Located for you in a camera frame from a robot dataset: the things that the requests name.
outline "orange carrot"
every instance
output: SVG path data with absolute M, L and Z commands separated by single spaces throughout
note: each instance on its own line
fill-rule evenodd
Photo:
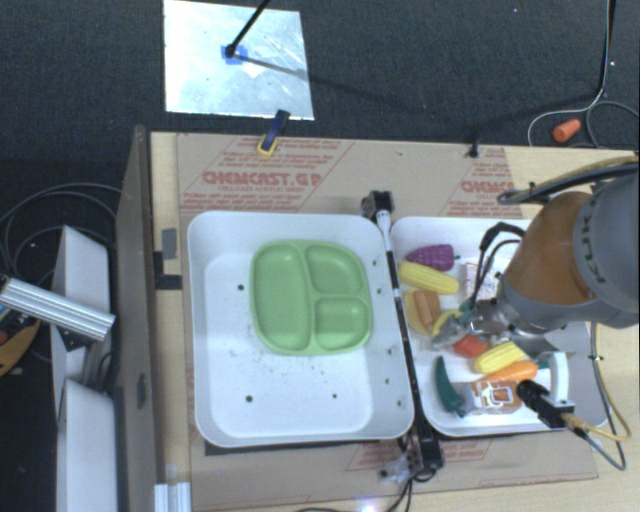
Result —
M 538 373 L 538 365 L 533 361 L 516 361 L 506 368 L 498 370 L 491 375 L 486 375 L 479 380 L 513 380 L 520 382 L 521 380 L 533 379 Z

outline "black rod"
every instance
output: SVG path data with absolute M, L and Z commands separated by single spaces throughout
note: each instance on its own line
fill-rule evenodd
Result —
M 254 12 L 253 16 L 249 18 L 249 21 L 247 21 L 247 24 L 242 28 L 238 36 L 233 40 L 233 43 L 225 47 L 224 55 L 225 57 L 227 57 L 227 59 L 230 59 L 235 55 L 236 48 L 238 48 L 240 41 L 242 41 L 242 38 L 247 35 L 247 32 L 249 32 L 249 29 L 256 22 L 260 14 L 262 14 L 262 11 L 264 11 L 267 8 L 267 5 L 269 5 L 269 2 L 271 2 L 271 0 L 262 0 L 262 3 L 260 4 L 260 6 L 256 9 L 256 12 Z

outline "metal plate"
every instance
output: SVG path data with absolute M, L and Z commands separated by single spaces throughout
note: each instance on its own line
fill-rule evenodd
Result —
M 169 112 L 313 120 L 298 12 L 267 9 L 238 46 L 224 48 L 254 9 L 165 0 L 165 101 Z

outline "cardboard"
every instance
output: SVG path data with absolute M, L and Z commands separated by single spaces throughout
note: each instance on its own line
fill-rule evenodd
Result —
M 182 248 L 163 251 L 166 230 L 178 239 L 189 219 L 204 209 L 357 214 L 370 190 L 389 189 L 394 218 L 449 215 L 517 218 L 516 207 L 495 205 L 502 190 L 526 186 L 530 176 L 512 175 L 509 148 L 483 147 L 467 156 L 463 145 L 282 139 L 272 159 L 255 155 L 258 137 L 153 134 L 151 159 L 154 249 L 169 255 L 164 272 L 182 274 Z M 520 167 L 536 167 L 525 155 Z M 587 152 L 549 170 L 553 175 L 593 161 Z M 364 496 L 392 496 L 398 486 L 380 470 L 399 456 L 394 442 L 228 453 L 207 448 L 193 423 L 188 308 L 179 305 L 187 289 L 156 293 L 159 442 L 166 460 L 165 480 L 191 478 L 197 511 L 283 506 Z M 184 338 L 179 324 L 184 321 Z M 164 332 L 159 327 L 170 326 Z M 585 443 L 567 433 L 544 433 L 490 440 L 447 441 L 447 464 L 436 479 L 416 492 L 522 483 L 591 479 L 597 476 Z

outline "gray panel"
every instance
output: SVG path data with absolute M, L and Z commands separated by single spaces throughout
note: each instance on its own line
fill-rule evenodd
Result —
M 127 500 L 132 512 L 154 510 L 159 467 L 154 427 L 152 358 L 153 264 L 149 168 L 144 128 L 134 132 L 116 219 L 120 368 L 123 388 L 120 425 L 126 448 Z

